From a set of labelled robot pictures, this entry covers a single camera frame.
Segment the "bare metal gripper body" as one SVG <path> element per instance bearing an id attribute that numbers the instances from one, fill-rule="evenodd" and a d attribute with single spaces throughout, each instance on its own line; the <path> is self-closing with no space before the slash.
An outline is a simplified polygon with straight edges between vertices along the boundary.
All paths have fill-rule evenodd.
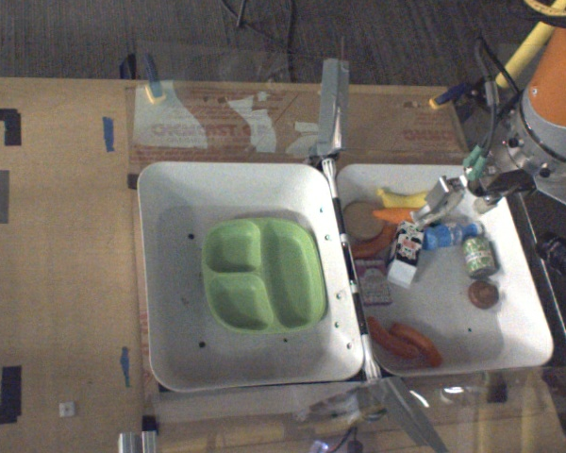
<path id="1" fill-rule="evenodd" d="M 470 192 L 484 200 L 539 191 L 566 200 L 566 126 L 520 106 L 502 124 Z"/>

